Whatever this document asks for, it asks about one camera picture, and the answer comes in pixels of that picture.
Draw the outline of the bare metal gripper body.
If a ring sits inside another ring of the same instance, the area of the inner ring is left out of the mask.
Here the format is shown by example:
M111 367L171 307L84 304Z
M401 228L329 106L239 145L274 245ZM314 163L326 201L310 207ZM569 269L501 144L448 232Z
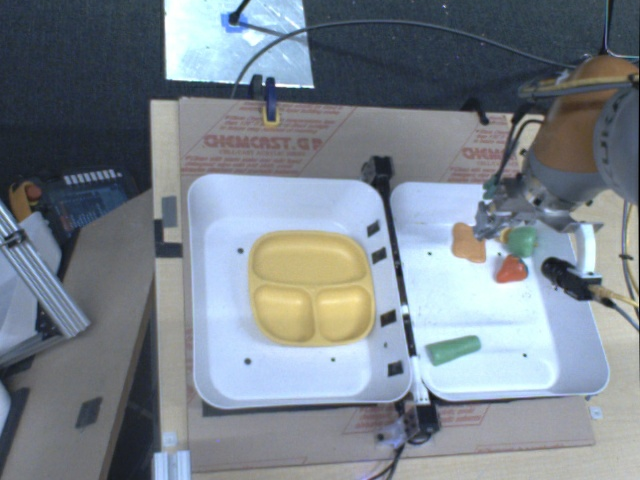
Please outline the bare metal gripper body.
M536 178L503 178L492 199L493 220L498 215L511 218L511 227L543 223L552 229L572 229L575 204L553 195Z

